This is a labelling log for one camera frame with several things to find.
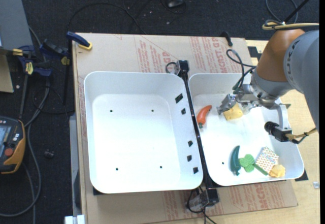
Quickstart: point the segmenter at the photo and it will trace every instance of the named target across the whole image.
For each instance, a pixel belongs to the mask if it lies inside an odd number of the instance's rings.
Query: white tray
[[[264,130],[267,121],[279,122],[275,110],[254,108],[250,113],[229,121],[223,114],[218,114],[217,107],[227,94],[232,93],[232,87],[240,77],[241,74],[194,74],[189,79],[195,113],[206,105],[212,105],[206,124],[200,129],[211,179],[219,185],[230,186],[299,178],[304,173],[304,164],[298,146],[292,142],[279,142]],[[263,147],[269,147],[279,156],[278,163],[286,168],[285,176],[265,176],[257,169],[247,173],[243,168],[236,176],[230,170],[230,158],[237,145],[240,145],[239,158],[248,153],[257,158]]]
[[[84,80],[84,91],[95,189],[115,194],[201,184],[201,159],[181,78],[92,72]],[[183,98],[176,102],[180,94]]]

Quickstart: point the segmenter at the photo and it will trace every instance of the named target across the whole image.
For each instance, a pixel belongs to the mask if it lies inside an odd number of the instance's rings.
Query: table
[[[213,44],[218,43],[221,47],[227,48],[227,42],[218,38],[201,37],[175,37],[175,36],[133,36],[133,35],[101,35],[101,34],[79,34],[86,40],[93,43],[93,50],[90,52],[79,49],[76,45],[73,48],[73,74],[75,87],[75,105],[77,122],[77,145],[79,162],[79,184],[81,198],[81,214],[85,216],[88,224],[108,223],[150,223],[150,220],[164,218],[161,215],[162,195],[160,193],[145,193],[134,195],[94,195],[89,180],[87,139],[85,135],[83,79],[91,71],[140,71],[164,73],[164,65],[175,59],[191,59],[192,73],[212,72],[221,70],[236,71],[231,65],[225,65],[225,60],[218,60],[212,57],[211,51],[217,57]],[[232,39],[233,47],[240,55],[244,63],[250,62],[247,46],[255,46],[262,52],[266,41],[246,41],[244,39]],[[190,46],[191,50],[182,48]],[[314,128],[314,124],[307,108],[304,96],[295,90],[290,91],[282,98],[284,103],[290,103],[288,110],[289,121],[294,134],[301,134]],[[211,216],[218,224],[226,223],[320,223],[320,191],[315,188],[314,182],[319,183],[319,134],[313,134],[306,138],[300,145],[299,150],[303,158],[308,180],[285,181],[289,188],[292,186],[296,195],[298,205],[295,207],[284,207],[277,209],[251,211],[240,214],[225,214]],[[142,214],[141,203],[146,203],[145,213]],[[178,221],[160,221],[157,223],[203,223],[202,218],[183,219]]]

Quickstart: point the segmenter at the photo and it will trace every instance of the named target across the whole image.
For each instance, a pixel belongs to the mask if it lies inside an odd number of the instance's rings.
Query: dark green toy cucumber
[[[230,158],[230,169],[232,172],[234,172],[236,175],[239,175],[239,170],[241,168],[240,163],[239,163],[239,158],[238,158],[238,154],[239,154],[239,148],[240,146],[236,146],[231,158]]]

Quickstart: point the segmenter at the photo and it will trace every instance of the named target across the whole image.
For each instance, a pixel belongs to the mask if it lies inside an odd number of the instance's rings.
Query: computer mouse
[[[184,4],[184,0],[166,0],[165,3],[169,8],[173,8]]]

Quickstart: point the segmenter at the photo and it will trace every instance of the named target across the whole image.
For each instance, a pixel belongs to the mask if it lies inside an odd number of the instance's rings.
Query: multimeter
[[[25,127],[18,119],[0,115],[0,173],[16,172],[25,153]]]

